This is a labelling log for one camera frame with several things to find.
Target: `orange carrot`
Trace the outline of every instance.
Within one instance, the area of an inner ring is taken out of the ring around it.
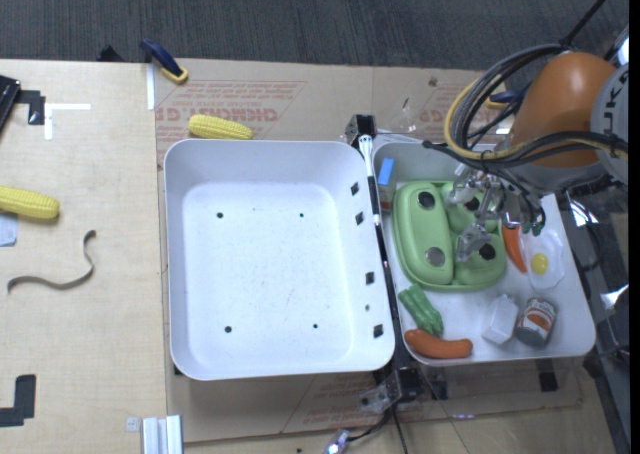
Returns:
[[[504,249],[509,255],[511,262],[520,270],[521,273],[527,272],[527,266],[524,263],[524,259],[522,258],[522,253],[520,252],[520,242],[519,242],[519,234],[520,227],[516,226],[515,228],[508,228],[507,226],[502,224],[502,239],[504,240]]]

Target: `beige tabletop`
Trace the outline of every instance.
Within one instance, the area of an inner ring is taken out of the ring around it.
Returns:
[[[37,377],[34,418],[0,428],[0,452],[137,453],[130,417],[164,417],[165,341],[156,121],[147,65],[0,61],[0,74],[55,104],[53,136],[14,107],[0,134],[0,186],[56,197],[55,221],[19,218],[17,242],[0,248],[0,408],[15,379]],[[57,291],[4,282],[21,275],[68,281]],[[410,453],[611,452],[597,390],[580,368],[575,406],[403,424]],[[197,453],[320,453],[333,431],[185,445]],[[401,452],[393,424],[348,452]]]

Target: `black cord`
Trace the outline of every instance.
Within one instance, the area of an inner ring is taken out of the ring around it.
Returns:
[[[432,143],[431,141],[425,140],[425,141],[422,142],[422,146],[425,147],[425,148],[431,148],[433,150],[436,150],[437,152],[441,152],[443,154],[446,154],[449,157],[452,157],[453,159],[455,159],[456,161],[461,162],[463,164],[466,164],[470,168],[473,168],[475,170],[483,171],[482,165],[479,164],[477,161],[471,160],[471,159],[467,159],[466,157],[463,157],[463,156],[459,155],[458,153],[456,153],[453,150],[451,150],[447,145],[436,144],[436,143]],[[506,180],[507,182],[509,182],[509,184],[511,184],[515,188],[519,189],[520,192],[522,192],[524,195],[530,194],[530,192],[527,191],[518,181],[514,180],[511,176],[505,174],[503,171],[500,171],[499,169],[493,169],[493,170],[490,171],[490,173],[492,173],[493,175],[496,175],[496,176]]]
[[[606,0],[597,0],[593,4],[593,6],[591,6],[591,9],[589,9],[589,11],[587,11],[587,13],[585,13],[584,17],[582,17],[580,19],[580,21],[575,25],[575,27],[571,30],[571,32],[567,36],[565,36],[564,38],[562,38],[560,40],[560,44],[561,45],[570,45],[570,44],[572,44],[573,43],[573,39],[576,37],[576,35],[580,31],[580,29],[582,29],[585,26],[585,24],[587,22],[589,22],[589,20],[594,15],[594,13],[600,8],[600,6],[602,6],[602,4],[605,1]]]
[[[555,148],[548,148],[545,151],[529,155],[529,157],[527,158],[523,157],[524,155],[527,155],[534,150],[538,150],[543,147],[550,147],[552,145],[557,145],[558,143],[563,143],[566,141],[571,141],[571,144],[560,145]],[[501,162],[509,161],[510,163],[516,163],[517,165],[520,161],[522,163],[526,163],[536,159],[540,159],[542,157],[547,157],[548,155],[551,155],[552,151],[553,153],[559,153],[569,150],[581,149],[600,150],[600,148],[590,145],[588,143],[589,141],[605,145],[605,147],[610,151],[617,149],[621,152],[624,152],[625,154],[629,153],[629,144],[615,135],[599,134],[597,132],[588,131],[562,131],[541,136],[540,138],[531,141],[527,146],[518,150],[517,152],[514,152],[505,157],[500,157],[499,159],[492,159],[491,162],[500,164]]]
[[[398,408],[398,404],[397,403],[393,404],[390,408],[387,408],[384,411],[382,418],[377,424],[374,424],[369,429],[367,429],[364,433],[361,433],[357,436],[348,436],[347,441],[354,442],[356,440],[359,440],[360,438],[364,438],[365,436],[369,436],[370,434],[373,434],[379,431],[387,424],[387,422],[389,422],[391,417],[393,417],[393,421],[395,422],[396,429],[398,430],[398,435],[400,436],[400,443],[402,444],[402,452],[404,454],[408,454],[409,451],[407,450],[407,443],[404,439],[402,428],[400,427],[400,421],[398,420],[397,408]]]
[[[398,413],[396,410],[396,406],[393,407],[393,421],[396,424],[396,429],[398,430],[398,435],[400,436],[400,443],[402,444],[402,452],[404,454],[408,454],[407,450],[407,442],[404,439],[404,434],[402,433],[402,428],[400,427],[400,421],[398,420]]]
[[[380,429],[382,429],[387,422],[389,422],[389,419],[391,419],[391,417],[393,416],[393,407],[392,408],[387,408],[383,415],[382,418],[380,419],[380,421],[374,425],[372,425],[369,429],[367,429],[364,433],[361,433],[357,436],[348,436],[347,437],[347,441],[348,442],[354,442],[356,440],[359,440],[360,438],[364,438],[365,436],[369,436],[370,434],[373,434],[377,431],[379,431]]]
[[[474,116],[491,93],[508,77],[541,57],[559,54],[565,50],[568,50],[568,47],[559,44],[529,47],[498,61],[486,70],[462,99],[453,117],[450,133],[455,143],[469,148],[467,133]]]
[[[478,143],[480,143],[480,141],[482,140],[484,135],[487,132],[489,132],[489,130],[491,128],[495,127],[501,121],[505,120],[509,116],[518,113],[518,111],[520,110],[520,106],[522,105],[522,100],[524,98],[524,94],[525,94],[526,90],[529,88],[530,85],[531,85],[531,83],[527,84],[527,86],[520,91],[518,96],[516,96],[513,99],[511,99],[511,101],[504,107],[504,109],[500,112],[500,114],[498,116],[496,116],[493,120],[491,120],[488,124],[484,125],[483,127],[479,128],[478,130],[475,130],[475,131],[467,134],[467,139],[477,138],[469,146],[469,148],[471,150],[473,150],[478,145]]]

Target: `yellow cable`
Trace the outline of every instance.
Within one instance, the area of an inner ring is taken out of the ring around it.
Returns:
[[[471,150],[465,150],[461,146],[457,145],[453,141],[453,138],[451,137],[451,132],[450,132],[450,130],[451,130],[451,122],[453,121],[453,115],[454,115],[454,112],[457,109],[458,105],[462,101],[462,99],[467,95],[467,93],[469,93],[469,90],[471,89],[471,87],[475,83],[476,83],[476,81],[473,81],[473,82],[469,83],[458,94],[458,96],[451,103],[451,106],[449,106],[449,110],[447,111],[447,115],[446,115],[446,117],[444,119],[444,138],[445,138],[445,141],[446,141],[447,145],[449,146],[449,148],[451,148],[451,150],[453,150],[455,153],[457,153],[458,155],[460,155],[462,157],[466,157],[467,159],[473,159],[473,160],[476,160],[476,161],[490,161],[490,160],[494,160],[495,161],[495,160],[502,159],[504,157],[509,157],[510,155],[513,155],[514,153],[517,153],[520,150],[529,147],[531,144],[537,142],[539,139],[542,138],[542,136],[540,136],[540,137],[537,137],[537,138],[530,139],[528,141],[523,141],[522,143],[519,143],[519,144],[517,144],[515,146],[509,147],[509,148],[504,148],[502,150],[498,150],[497,152],[484,152],[484,153],[483,152],[474,152],[474,151],[471,151]],[[600,143],[598,141],[567,138],[566,140],[563,140],[562,143],[569,142],[569,141],[574,142],[574,143],[582,143],[582,144],[585,144],[585,145],[592,146],[594,148],[598,148],[600,150],[604,150],[606,152],[611,152],[613,155],[615,155],[619,159],[622,159],[623,161],[627,161],[628,160],[628,154],[625,151],[618,150],[618,149],[611,149],[611,147],[605,145],[604,143]]]

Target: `cardboard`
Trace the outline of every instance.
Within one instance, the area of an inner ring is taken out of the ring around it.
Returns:
[[[183,417],[185,442],[364,427],[379,420],[358,406],[375,386],[369,373],[202,382],[176,374],[168,345],[164,154],[189,136],[193,114],[237,121],[255,139],[340,140],[354,114],[373,114],[378,129],[413,139],[442,139],[452,100],[477,72],[440,69],[313,66],[286,63],[180,59],[188,81],[176,86],[155,68],[155,113],[165,311],[166,389],[169,414]],[[479,122],[497,114],[483,108]],[[497,138],[487,137],[487,142]],[[580,400],[574,367],[558,375],[558,388],[542,392],[533,361],[506,366],[452,367],[439,373],[441,388],[399,409],[403,422],[453,420],[540,407],[574,406]]]

